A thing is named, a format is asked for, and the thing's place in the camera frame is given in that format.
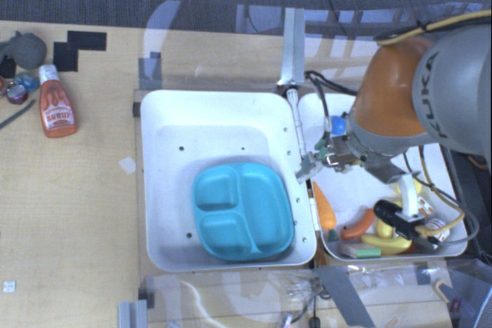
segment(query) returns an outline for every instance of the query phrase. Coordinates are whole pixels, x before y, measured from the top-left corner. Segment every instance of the ketchup bottle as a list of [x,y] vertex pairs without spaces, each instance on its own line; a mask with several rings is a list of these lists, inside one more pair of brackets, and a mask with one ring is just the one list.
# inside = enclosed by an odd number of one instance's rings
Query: ketchup bottle
[[39,80],[39,114],[46,136],[57,138],[74,134],[77,131],[77,122],[73,106],[60,83],[56,67],[42,65],[39,68]]

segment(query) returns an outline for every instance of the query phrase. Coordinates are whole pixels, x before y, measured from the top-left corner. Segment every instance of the white bottle cap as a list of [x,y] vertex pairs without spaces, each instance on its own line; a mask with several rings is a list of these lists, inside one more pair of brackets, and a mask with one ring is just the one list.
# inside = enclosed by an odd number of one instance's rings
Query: white bottle cap
[[58,70],[55,65],[42,65],[39,68],[39,82],[44,84],[47,80],[55,79],[60,81],[58,77]]

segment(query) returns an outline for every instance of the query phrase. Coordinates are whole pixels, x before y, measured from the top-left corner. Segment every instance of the yellow cable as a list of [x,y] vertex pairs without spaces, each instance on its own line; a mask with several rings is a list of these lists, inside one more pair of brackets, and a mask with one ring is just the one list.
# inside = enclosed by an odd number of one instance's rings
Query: yellow cable
[[449,230],[451,229],[452,227],[456,226],[457,224],[459,224],[463,219],[464,219],[464,212],[463,210],[458,207],[457,205],[453,204],[451,201],[449,201],[445,196],[443,196],[440,191],[434,186],[434,184],[432,183],[432,180],[431,180],[431,176],[429,175],[429,171],[427,170],[427,165],[425,164],[425,160],[424,160],[424,153],[423,151],[421,150],[421,163],[422,163],[422,169],[424,170],[424,174],[425,174],[425,177],[427,179],[427,182],[429,183],[430,185],[430,189],[440,198],[440,200],[442,200],[446,205],[448,205],[449,207],[452,207],[453,209],[455,209],[459,215],[456,219],[452,220],[451,222],[449,222],[448,224],[446,224],[445,226],[442,226],[441,228],[429,228],[429,227],[426,227],[426,226],[416,226],[415,227],[415,230],[420,234],[420,235],[423,235],[424,237],[433,237],[434,235],[438,235],[440,233],[442,233],[443,231],[446,231],[446,230]]
[[415,28],[414,30],[407,31],[406,33],[403,33],[402,35],[398,35],[397,37],[384,38],[384,39],[378,40],[376,42],[379,45],[396,44],[396,43],[401,42],[407,38],[422,35],[423,33],[426,33],[428,31],[433,31],[433,30],[437,30],[440,28],[445,28],[446,26],[454,25],[454,24],[457,24],[460,22],[470,21],[470,20],[478,19],[478,18],[486,18],[486,17],[491,17],[491,16],[492,16],[491,10],[483,10],[480,12],[470,12],[467,14],[457,15],[455,17],[451,17],[448,19],[443,19],[442,21],[431,22],[430,24],[427,24],[427,26],[425,28]]

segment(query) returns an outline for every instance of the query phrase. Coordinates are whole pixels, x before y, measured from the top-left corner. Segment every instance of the wooden table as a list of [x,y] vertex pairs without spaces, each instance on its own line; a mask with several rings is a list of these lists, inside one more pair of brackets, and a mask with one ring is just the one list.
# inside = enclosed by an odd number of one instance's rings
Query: wooden table
[[[61,73],[61,82],[75,104],[80,125],[76,134],[61,139],[45,137],[37,105],[0,130],[0,283],[16,282],[14,293],[0,293],[0,326],[114,327],[118,303],[135,301],[141,280],[136,176],[131,171],[127,174],[120,161],[127,159],[131,164],[136,160],[132,104],[139,87],[138,59],[148,56],[146,32],[0,22],[0,41],[8,40],[16,30],[35,33],[46,42],[47,63],[52,61],[53,43],[67,41],[67,31],[105,32],[107,48],[79,51],[78,72]],[[236,79],[246,84],[278,80],[279,37],[186,31],[168,31],[162,37],[164,44],[152,50],[161,52],[166,83],[217,88]],[[330,59],[333,42],[321,41],[306,67],[333,68],[343,77],[344,71],[363,66],[370,58],[351,57],[347,50],[351,45],[347,44],[341,58]],[[345,82],[359,79],[360,75],[348,73]],[[1,100],[0,121],[18,109]],[[226,287],[230,290],[243,283],[242,293],[254,298],[270,280],[262,276],[266,274],[273,273],[238,273],[236,281]],[[222,275],[202,276],[204,281],[179,275],[160,279],[179,283],[169,287],[169,299],[183,295],[183,283],[198,280],[195,291],[207,300],[204,305],[213,310],[217,320],[211,323],[203,317],[203,310],[197,312],[188,305],[183,306],[179,326],[275,326],[272,321],[278,319],[281,308],[293,307],[280,300],[279,310],[261,318],[231,315],[230,307],[213,301],[225,288]],[[344,326],[330,302],[320,305],[320,316]],[[413,303],[404,304],[399,302],[390,318],[398,315],[404,319],[420,310],[421,317],[415,321],[421,321],[422,326],[449,326],[445,305],[434,296],[415,297]],[[373,303],[369,311],[383,316],[380,321],[384,321],[387,307]]]

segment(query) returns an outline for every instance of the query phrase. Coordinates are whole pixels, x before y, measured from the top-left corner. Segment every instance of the blue divided tray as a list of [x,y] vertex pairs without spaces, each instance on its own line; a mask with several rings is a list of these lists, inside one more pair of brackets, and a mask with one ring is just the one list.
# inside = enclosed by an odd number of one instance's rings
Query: blue divided tray
[[210,167],[194,179],[193,211],[203,247],[222,260],[272,257],[294,236],[282,180],[258,163]]

